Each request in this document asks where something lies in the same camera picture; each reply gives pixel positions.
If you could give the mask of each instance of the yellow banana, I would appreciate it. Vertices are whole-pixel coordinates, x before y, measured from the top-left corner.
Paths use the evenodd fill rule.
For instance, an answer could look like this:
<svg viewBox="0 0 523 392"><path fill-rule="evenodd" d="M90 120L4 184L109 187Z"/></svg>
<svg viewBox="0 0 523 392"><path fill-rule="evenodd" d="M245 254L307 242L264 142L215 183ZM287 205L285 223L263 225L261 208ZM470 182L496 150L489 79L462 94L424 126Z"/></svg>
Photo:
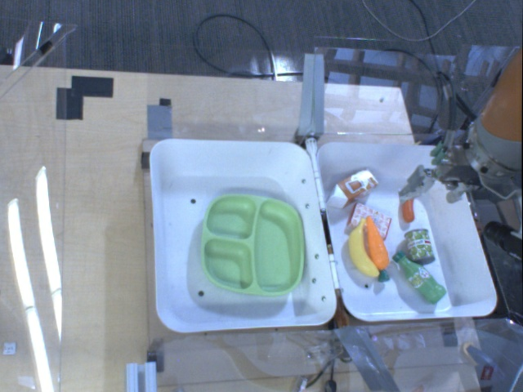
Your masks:
<svg viewBox="0 0 523 392"><path fill-rule="evenodd" d="M378 267L370 260L365 251L364 233L365 219L360 220L351 235L349 235L349 256L356 268L366 276L376 278L379 275Z"/></svg>

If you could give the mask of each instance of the table surface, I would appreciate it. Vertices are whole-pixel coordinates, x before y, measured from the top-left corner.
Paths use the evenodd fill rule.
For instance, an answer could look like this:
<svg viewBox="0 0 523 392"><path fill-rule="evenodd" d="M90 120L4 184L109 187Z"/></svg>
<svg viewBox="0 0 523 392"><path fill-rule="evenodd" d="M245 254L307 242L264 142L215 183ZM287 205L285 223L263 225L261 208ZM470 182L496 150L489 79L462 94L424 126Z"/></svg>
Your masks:
<svg viewBox="0 0 523 392"><path fill-rule="evenodd" d="M56 89L70 88L73 76L112 78L114 94L84 97L83 120L56 119ZM150 345L147 202L141 169L147 106L158 105L160 98L171 100L175 137L292 141L301 89L298 82L34 69L0 100L0 201L5 207L19 199L49 363L60 373L63 390L123 390L126 363L143 363ZM323 140L341 134L344 140L413 143L398 88L329 84L325 109ZM61 343L35 218L34 177L41 166L47 168L61 264ZM0 225L6 239L0 257L11 263L6 213L0 215ZM15 355L3 356L0 386L18 390L34 382L34 372L25 310L11 265L0 267L0 292L0 337L17 344ZM469 369L464 369L465 377L470 377ZM293 381L268 378L250 384L249 390L289 390ZM354 373L346 382L356 389L363 385ZM186 390L205 390L192 388ZM233 381L225 380L213 386L234 388Z"/></svg>

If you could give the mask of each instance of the bottle label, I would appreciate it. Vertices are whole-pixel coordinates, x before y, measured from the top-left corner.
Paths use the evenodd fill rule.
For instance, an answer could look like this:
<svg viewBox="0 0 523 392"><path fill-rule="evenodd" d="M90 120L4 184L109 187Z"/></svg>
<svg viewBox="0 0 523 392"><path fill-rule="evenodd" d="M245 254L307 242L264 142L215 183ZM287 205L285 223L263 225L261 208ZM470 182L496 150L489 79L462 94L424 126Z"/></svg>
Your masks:
<svg viewBox="0 0 523 392"><path fill-rule="evenodd" d="M431 274L427 272L423 267L420 267L416 273L412 274L408 279L410 284L412 284L416 289L420 288L425 280L431 277Z"/></svg>

